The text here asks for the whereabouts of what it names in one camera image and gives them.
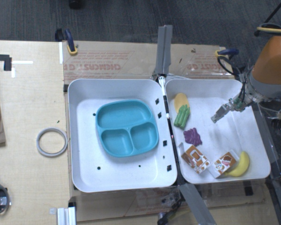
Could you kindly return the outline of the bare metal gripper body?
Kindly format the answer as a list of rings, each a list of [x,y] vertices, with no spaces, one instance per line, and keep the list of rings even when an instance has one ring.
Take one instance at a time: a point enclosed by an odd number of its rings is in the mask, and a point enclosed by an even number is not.
[[[224,111],[242,112],[246,107],[250,106],[257,98],[257,92],[252,89],[242,89],[239,94],[230,98],[227,103],[223,104]]]

